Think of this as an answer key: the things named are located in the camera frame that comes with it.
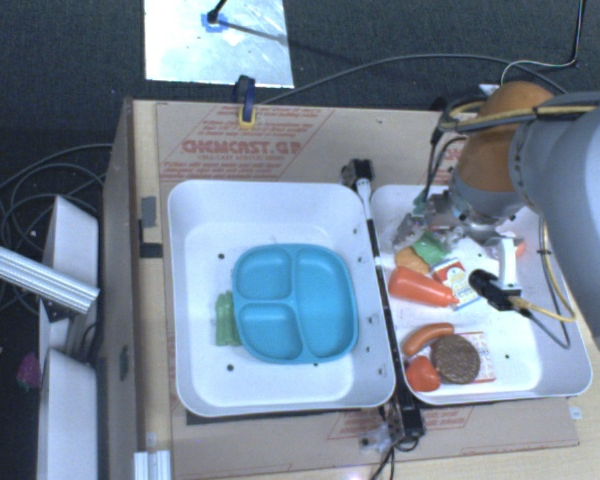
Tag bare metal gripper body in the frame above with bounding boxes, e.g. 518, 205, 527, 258
413, 191, 512, 243

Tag green packet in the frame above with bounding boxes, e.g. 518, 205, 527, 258
410, 231, 452, 266

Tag orange toy bread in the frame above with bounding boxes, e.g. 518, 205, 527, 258
394, 245, 432, 276

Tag red and white carton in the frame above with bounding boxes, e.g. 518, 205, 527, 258
430, 257, 482, 312

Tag orange carrot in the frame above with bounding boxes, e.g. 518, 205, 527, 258
387, 265, 460, 310

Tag thin black and white rod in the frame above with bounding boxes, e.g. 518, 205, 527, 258
358, 178, 414, 419

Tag orange sausage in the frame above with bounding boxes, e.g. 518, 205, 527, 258
401, 322, 456, 357

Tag brown round biscuit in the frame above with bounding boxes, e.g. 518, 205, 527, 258
430, 334, 482, 385

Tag red and white flat packet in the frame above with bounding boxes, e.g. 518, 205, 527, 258
454, 331, 498, 384

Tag white plastic tray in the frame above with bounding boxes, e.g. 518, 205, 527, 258
369, 183, 594, 407
167, 178, 398, 418

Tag blue divided plate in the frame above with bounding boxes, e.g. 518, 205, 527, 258
231, 243, 359, 366

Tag red toy pepper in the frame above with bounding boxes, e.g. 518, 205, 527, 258
405, 355, 442, 393

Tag brown cardboard board red print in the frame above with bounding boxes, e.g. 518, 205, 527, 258
154, 100, 581, 470

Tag green toy beans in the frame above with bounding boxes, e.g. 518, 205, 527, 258
214, 290, 243, 348

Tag purple grapes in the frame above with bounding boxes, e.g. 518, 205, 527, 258
16, 351, 42, 391

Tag black cylinder on white bracket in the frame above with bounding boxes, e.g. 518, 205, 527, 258
468, 237, 524, 312

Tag black block with thin wires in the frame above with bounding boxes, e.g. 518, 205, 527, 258
341, 158, 377, 190
397, 401, 427, 440

